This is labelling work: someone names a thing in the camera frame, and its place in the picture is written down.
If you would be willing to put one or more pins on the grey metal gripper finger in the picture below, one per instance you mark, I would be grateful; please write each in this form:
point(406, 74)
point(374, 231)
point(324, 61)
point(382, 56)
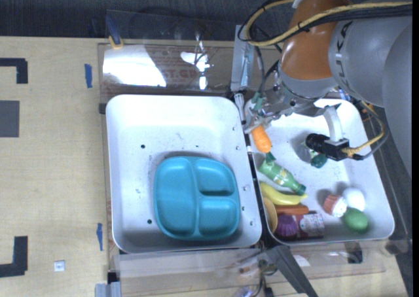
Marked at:
point(252, 125)
point(267, 121)

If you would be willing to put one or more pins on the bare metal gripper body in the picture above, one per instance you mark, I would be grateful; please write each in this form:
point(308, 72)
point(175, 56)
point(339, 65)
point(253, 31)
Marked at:
point(278, 102)

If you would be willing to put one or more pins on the orange toy carrot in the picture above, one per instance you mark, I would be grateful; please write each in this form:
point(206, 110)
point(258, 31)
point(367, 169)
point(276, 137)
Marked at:
point(262, 140)

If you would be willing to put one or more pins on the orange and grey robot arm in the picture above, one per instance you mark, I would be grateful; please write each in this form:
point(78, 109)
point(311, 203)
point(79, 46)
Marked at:
point(360, 60)

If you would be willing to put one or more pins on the green plastic bottle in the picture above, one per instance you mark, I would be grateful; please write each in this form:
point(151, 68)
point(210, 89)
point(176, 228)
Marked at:
point(278, 174)

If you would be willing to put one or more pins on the clear bottle with green cap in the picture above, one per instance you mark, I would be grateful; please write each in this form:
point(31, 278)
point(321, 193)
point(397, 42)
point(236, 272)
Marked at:
point(318, 160)

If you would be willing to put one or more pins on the yellow banana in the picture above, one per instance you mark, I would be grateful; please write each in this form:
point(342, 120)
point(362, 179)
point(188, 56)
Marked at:
point(281, 198)

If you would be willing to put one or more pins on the white plastic tray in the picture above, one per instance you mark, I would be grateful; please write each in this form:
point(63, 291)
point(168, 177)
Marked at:
point(327, 178)
point(137, 125)

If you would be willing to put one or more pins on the orange sausage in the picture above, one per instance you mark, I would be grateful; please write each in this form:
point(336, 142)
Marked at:
point(293, 209)

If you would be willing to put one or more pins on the blue divided plate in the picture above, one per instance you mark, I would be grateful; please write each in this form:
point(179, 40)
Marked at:
point(183, 197)

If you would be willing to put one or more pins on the white and red can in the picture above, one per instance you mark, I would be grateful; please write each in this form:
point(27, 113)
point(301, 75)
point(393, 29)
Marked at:
point(311, 224)

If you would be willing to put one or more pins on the white egg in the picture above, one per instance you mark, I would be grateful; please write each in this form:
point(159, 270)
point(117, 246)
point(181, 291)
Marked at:
point(354, 198)

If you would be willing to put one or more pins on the green lime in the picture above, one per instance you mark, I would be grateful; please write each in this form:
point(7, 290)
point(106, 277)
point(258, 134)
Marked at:
point(355, 220)

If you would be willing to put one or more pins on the black cylinder on white bracket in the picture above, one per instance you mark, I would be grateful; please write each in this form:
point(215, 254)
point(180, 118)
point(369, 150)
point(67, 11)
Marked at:
point(330, 148)

